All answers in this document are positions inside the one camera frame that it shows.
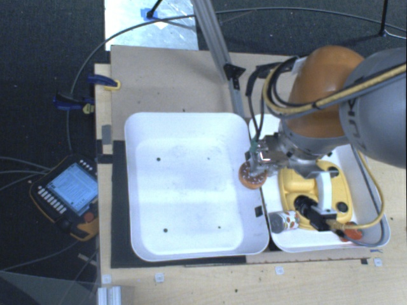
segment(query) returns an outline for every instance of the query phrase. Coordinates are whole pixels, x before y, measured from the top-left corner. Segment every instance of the wooden table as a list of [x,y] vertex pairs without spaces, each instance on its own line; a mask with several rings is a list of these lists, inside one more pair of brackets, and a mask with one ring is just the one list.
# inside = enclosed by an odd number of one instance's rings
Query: wooden table
[[[186,108],[185,111],[203,111],[202,103],[192,101],[171,100],[171,95],[163,93],[162,100],[151,103],[150,94],[160,85],[174,86],[177,67],[192,67],[190,76],[183,74],[182,83],[185,87],[195,89],[209,86],[206,93],[214,94],[204,98],[209,103],[208,111],[231,111],[226,86],[218,82],[212,60],[207,52],[176,51],[128,48],[125,54],[132,58],[131,62],[123,61],[118,67],[136,69],[134,76],[137,82],[137,98],[123,103],[120,110],[112,109],[112,99],[120,91],[107,91],[97,86],[96,119],[97,139],[102,141],[103,154],[112,154],[112,140],[123,135],[122,128],[115,128],[127,114],[137,111],[173,111],[172,107]],[[188,53],[193,60],[174,60]],[[283,60],[284,57],[265,55],[231,54],[232,61],[247,67],[241,78],[245,85],[248,75],[255,65]],[[112,62],[120,63],[112,56]],[[97,64],[98,74],[111,75],[111,65]],[[290,86],[291,79],[283,81]],[[143,95],[143,86],[149,91]],[[213,87],[218,86],[221,92],[214,93]],[[111,136],[105,137],[102,128],[110,128]],[[391,228],[391,239],[388,245],[370,252],[362,249],[361,253],[350,257],[329,252],[312,254],[279,255],[274,261],[262,259],[261,256],[249,262],[234,266],[167,266],[161,268],[112,269],[111,263],[111,202],[112,202],[112,164],[98,164],[99,178],[99,218],[100,218],[100,274],[105,287],[122,286],[124,304],[407,304],[407,242],[406,242],[406,171],[370,160],[372,171],[383,189],[387,201],[386,215]],[[360,258],[368,254],[368,263],[362,264]],[[164,282],[157,283],[155,274],[163,273]]]

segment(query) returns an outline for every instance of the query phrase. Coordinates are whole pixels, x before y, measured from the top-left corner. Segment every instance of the orange button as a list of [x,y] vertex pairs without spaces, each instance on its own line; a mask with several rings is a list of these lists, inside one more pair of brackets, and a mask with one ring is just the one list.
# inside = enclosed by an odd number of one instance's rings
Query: orange button
[[85,222],[91,222],[94,220],[95,215],[92,212],[87,212],[85,215],[83,215],[83,218]]

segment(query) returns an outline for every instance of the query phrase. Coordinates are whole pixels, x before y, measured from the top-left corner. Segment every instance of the white tray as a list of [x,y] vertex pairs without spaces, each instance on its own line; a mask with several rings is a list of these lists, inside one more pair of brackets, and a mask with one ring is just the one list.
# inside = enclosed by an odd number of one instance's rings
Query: white tray
[[[259,115],[256,116],[256,119],[259,123]],[[277,132],[279,129],[279,123],[280,119],[272,116],[271,114],[265,114],[261,137],[264,137],[264,135],[272,135],[274,132]],[[249,129],[251,135],[253,136],[255,134],[255,129],[252,121],[250,122]],[[354,206],[352,220],[359,224],[364,224],[365,222],[371,222],[374,218],[376,218],[377,213],[369,195],[369,190],[364,182],[362,173],[357,165],[350,146],[346,145],[337,147],[330,157],[323,157],[323,160],[327,160],[338,165],[345,174]],[[280,200],[279,183],[276,175],[267,178],[262,190],[267,212],[270,213],[282,211],[283,209]],[[373,192],[375,195],[375,201],[380,207],[377,191]],[[383,217],[383,221],[383,241],[380,245],[378,245],[378,247],[387,244],[390,239],[390,227],[385,216]],[[280,234],[272,233],[271,236],[276,246],[285,252],[305,252],[313,250],[355,247],[355,245],[351,242],[344,243],[340,241],[339,237],[330,231],[318,232],[305,229],[295,229],[292,231],[285,231]],[[372,228],[364,230],[364,236],[361,241],[365,243],[376,243],[380,237],[381,229],[380,225],[377,224]]]
[[125,124],[130,234],[145,261],[249,255],[269,233],[238,169],[245,121],[230,113],[137,113]]

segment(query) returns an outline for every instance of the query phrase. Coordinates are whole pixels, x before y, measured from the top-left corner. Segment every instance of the yellow cable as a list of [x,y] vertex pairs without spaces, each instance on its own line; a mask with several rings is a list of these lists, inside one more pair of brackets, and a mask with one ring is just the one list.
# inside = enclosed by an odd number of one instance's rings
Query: yellow cable
[[377,192],[380,198],[380,202],[382,203],[382,208],[380,209],[380,212],[377,216],[377,218],[372,221],[369,222],[367,224],[360,224],[360,225],[346,225],[346,224],[341,224],[340,222],[337,222],[336,220],[327,220],[326,223],[331,227],[331,229],[339,229],[341,231],[344,231],[346,229],[366,229],[366,228],[370,228],[373,227],[374,225],[378,224],[380,222],[380,220],[382,219],[383,215],[384,215],[384,198],[383,198],[383,193],[382,190],[380,189],[380,186],[377,184],[377,181],[375,179],[375,177],[373,176],[373,174],[371,173],[371,170],[368,166],[368,164],[366,163],[366,160],[364,159],[364,156],[361,154],[360,151],[357,152],[359,155],[359,158],[361,159],[364,168],[366,169],[367,173],[369,174],[371,180],[373,181],[375,187],[377,188]]
[[273,110],[276,113],[279,114],[297,114],[297,113],[301,113],[301,112],[305,112],[305,111],[309,111],[313,108],[321,108],[323,106],[325,106],[328,103],[334,102],[335,100],[338,100],[340,98],[349,96],[353,93],[357,93],[357,92],[361,92],[371,86],[383,83],[384,81],[391,79],[395,76],[398,76],[400,74],[402,74],[403,72],[406,72],[407,66],[406,64],[400,65],[394,69],[391,69],[389,71],[384,72],[383,74],[379,75],[379,76],[375,76],[372,79],[369,79],[363,83],[360,83],[358,85],[355,85],[349,89],[346,90],[341,90],[338,93],[332,94],[331,96],[322,98],[318,101],[314,103],[308,103],[306,105],[303,106],[296,106],[296,107],[281,107],[279,105],[277,105],[275,102],[271,101],[268,99],[267,97],[267,89],[268,89],[268,85],[269,82],[272,78],[272,72],[267,76],[265,83],[263,85],[263,98],[266,102],[266,105]]

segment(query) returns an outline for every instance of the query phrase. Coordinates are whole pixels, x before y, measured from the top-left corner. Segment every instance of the blue screen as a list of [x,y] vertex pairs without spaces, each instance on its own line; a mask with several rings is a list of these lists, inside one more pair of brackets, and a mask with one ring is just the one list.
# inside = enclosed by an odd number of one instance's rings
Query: blue screen
[[97,181],[76,163],[48,183],[47,188],[78,215],[83,214],[97,196]]

